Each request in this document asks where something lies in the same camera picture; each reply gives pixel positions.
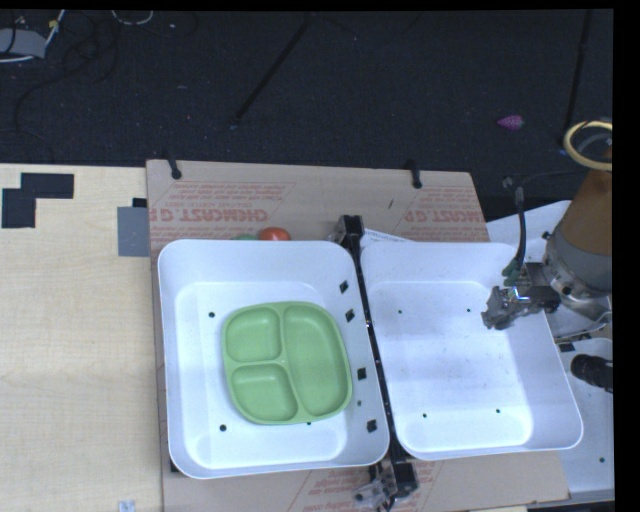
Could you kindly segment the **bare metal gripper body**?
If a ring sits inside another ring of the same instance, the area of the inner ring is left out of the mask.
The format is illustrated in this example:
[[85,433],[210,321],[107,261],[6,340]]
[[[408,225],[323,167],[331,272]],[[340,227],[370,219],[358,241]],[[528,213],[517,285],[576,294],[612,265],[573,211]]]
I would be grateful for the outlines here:
[[525,263],[514,284],[515,316],[554,313],[560,306],[594,323],[609,323],[612,306],[607,293],[563,266]]

